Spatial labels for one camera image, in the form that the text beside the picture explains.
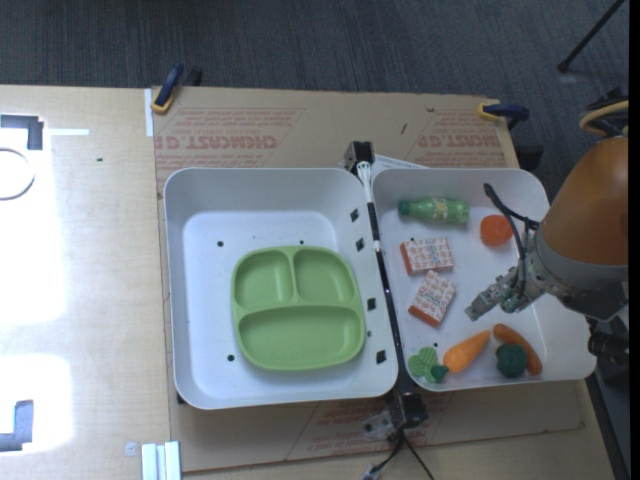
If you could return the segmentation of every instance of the blue and yellow clamp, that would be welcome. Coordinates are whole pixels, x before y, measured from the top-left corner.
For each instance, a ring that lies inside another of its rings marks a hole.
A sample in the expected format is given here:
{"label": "blue and yellow clamp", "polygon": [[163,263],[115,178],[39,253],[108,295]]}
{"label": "blue and yellow clamp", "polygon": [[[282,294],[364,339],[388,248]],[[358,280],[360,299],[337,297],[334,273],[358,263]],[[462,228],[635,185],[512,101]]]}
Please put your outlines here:
{"label": "blue and yellow clamp", "polygon": [[167,79],[162,84],[162,87],[151,101],[151,110],[156,114],[166,114],[173,103],[173,88],[178,84],[178,79],[184,71],[184,64],[182,62],[176,62]]}
{"label": "blue and yellow clamp", "polygon": [[509,130],[512,130],[520,121],[529,119],[529,109],[520,105],[511,105],[506,103],[498,103],[495,105],[485,105],[480,103],[476,109],[479,118],[487,121],[497,121],[499,117],[508,117],[507,124]]}

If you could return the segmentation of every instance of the cardboard sheet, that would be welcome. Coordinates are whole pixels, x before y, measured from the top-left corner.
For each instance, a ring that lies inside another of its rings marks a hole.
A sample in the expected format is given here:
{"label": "cardboard sheet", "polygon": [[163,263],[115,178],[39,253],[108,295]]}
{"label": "cardboard sheet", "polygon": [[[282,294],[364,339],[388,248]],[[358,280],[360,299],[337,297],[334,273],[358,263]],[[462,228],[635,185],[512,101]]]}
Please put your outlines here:
{"label": "cardboard sheet", "polygon": [[[428,167],[515,167],[506,122],[477,117],[483,96],[345,94],[179,87],[170,111],[153,116],[160,216],[171,438],[183,471],[366,453],[362,420],[379,399],[200,411],[179,403],[173,383],[170,294],[162,191],[184,167],[336,167],[352,141],[376,154]],[[424,392],[429,419],[414,446],[581,428],[570,382],[455,393]]]}

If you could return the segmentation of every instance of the table surface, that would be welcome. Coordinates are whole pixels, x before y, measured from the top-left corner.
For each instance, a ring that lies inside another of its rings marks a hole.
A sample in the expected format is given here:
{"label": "table surface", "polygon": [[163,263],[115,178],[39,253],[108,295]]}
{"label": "table surface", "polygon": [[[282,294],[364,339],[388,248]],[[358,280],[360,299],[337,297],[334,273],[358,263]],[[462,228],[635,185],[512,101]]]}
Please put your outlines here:
{"label": "table surface", "polygon": [[[153,140],[145,91],[0,87],[0,114],[53,130],[36,183],[0,201],[0,410],[33,399],[33,443],[0,478],[141,478],[170,440]],[[584,381],[583,428],[419,449],[436,479],[613,478]],[[0,427],[0,433],[7,432]],[[387,453],[232,468],[198,479],[359,478]],[[425,478],[408,450],[383,478]]]}

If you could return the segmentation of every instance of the black tripod leg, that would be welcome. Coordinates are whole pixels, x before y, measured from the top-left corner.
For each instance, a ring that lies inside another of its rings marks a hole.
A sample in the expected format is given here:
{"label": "black tripod leg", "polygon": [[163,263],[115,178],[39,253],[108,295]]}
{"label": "black tripod leg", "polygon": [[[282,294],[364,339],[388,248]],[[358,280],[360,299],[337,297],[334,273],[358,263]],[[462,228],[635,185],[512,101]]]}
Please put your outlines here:
{"label": "black tripod leg", "polygon": [[606,14],[600,18],[600,21],[596,23],[595,27],[593,27],[589,33],[585,36],[585,38],[576,46],[573,51],[569,54],[569,56],[563,60],[560,64],[558,64],[558,71],[560,73],[565,73],[569,69],[569,64],[571,61],[576,58],[576,56],[582,51],[582,49],[587,45],[589,41],[598,33],[598,30],[602,28],[602,26],[607,22],[607,20],[611,17],[611,15],[618,10],[618,7],[622,5],[625,0],[616,0],[615,3],[611,6],[611,8],[606,12]]}

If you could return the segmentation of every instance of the green plate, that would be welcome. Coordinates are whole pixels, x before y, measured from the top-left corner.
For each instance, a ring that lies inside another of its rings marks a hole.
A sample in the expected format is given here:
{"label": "green plate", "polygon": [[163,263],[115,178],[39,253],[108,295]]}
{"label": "green plate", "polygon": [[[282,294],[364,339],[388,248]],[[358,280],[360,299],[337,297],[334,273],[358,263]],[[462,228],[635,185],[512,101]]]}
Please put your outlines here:
{"label": "green plate", "polygon": [[330,249],[273,247],[245,255],[231,280],[240,349],[267,370],[311,370],[349,361],[364,344],[355,277]]}

